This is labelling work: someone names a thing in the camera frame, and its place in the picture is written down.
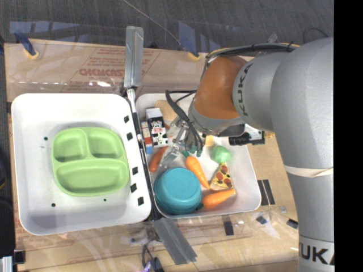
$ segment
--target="green ball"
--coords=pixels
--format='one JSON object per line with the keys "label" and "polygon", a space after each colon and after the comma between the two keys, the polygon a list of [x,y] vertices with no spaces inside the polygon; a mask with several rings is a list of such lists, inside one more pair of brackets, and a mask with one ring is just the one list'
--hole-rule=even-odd
{"label": "green ball", "polygon": [[231,151],[229,151],[226,147],[216,146],[212,151],[212,160],[222,164],[228,161],[231,158]]}

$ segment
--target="gray robotic arm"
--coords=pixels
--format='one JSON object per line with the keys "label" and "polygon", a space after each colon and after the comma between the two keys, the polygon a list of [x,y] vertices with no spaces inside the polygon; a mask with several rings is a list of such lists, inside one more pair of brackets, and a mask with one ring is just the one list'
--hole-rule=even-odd
{"label": "gray robotic arm", "polygon": [[198,92],[189,109],[204,133],[241,122],[275,132],[297,208],[299,272],[335,271],[333,52],[328,38],[242,63],[232,87],[239,118],[202,114]]}

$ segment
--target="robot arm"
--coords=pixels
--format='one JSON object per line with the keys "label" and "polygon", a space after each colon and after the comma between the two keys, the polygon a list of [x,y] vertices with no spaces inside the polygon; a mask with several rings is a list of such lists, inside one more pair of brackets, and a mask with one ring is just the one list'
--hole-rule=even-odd
{"label": "robot arm", "polygon": [[204,134],[244,123],[276,133],[299,220],[299,272],[335,271],[333,43],[313,41],[250,62],[218,57],[189,108]]}

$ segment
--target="white container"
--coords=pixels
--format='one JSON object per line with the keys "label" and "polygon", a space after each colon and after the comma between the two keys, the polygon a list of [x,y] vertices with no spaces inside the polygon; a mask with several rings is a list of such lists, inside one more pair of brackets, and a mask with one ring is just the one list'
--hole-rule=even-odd
{"label": "white container", "polygon": [[[28,93],[13,101],[11,113],[19,217],[28,232],[48,235],[102,228],[141,222],[149,216],[149,190],[125,99],[111,94]],[[78,197],[57,186],[50,153],[52,140],[61,130],[87,126],[108,128],[121,137],[130,169],[125,188],[112,194]],[[137,189],[131,192],[133,184]]]}
{"label": "white container", "polygon": [[[171,94],[173,99],[177,99],[185,94]],[[148,93],[141,95],[136,101],[136,110],[139,114],[140,120],[142,120],[146,114],[145,110],[148,108],[154,108],[155,102],[157,100],[165,100],[165,94],[163,93]],[[180,101],[179,106],[186,111],[191,103],[192,96],[185,98]],[[216,206],[213,209],[200,209],[198,211],[192,212],[190,214],[184,215],[172,215],[168,212],[160,209],[156,204],[159,212],[168,218],[193,218],[197,216],[213,216],[213,215],[223,215],[223,214],[236,214],[236,213],[246,213],[249,211],[256,210],[261,203],[261,193],[258,187],[256,175],[254,168],[252,166],[252,161],[248,153],[246,146],[230,146],[228,143],[228,138],[217,138],[214,137],[214,144],[226,147],[231,151],[231,158],[227,162],[231,178],[236,190],[236,195],[229,198],[224,203]],[[212,179],[215,171],[218,168],[218,163],[211,159],[213,147],[204,147],[202,156],[198,158],[207,179]],[[148,162],[152,158],[152,154],[147,156]],[[158,168],[154,173],[150,173],[150,179],[152,184],[155,179],[162,172],[168,168],[173,167],[186,167],[185,157],[180,154],[174,161],[172,161],[166,168]],[[204,187],[202,188],[202,194],[205,195],[209,193]]]}

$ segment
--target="pepperoni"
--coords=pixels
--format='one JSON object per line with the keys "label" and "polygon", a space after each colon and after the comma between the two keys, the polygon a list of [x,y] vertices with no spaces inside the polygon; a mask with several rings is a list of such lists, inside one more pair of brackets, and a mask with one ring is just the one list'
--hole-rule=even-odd
{"label": "pepperoni", "polygon": [[223,180],[223,174],[221,174],[220,172],[218,172],[218,173],[216,174],[216,178],[217,178],[218,180]]}

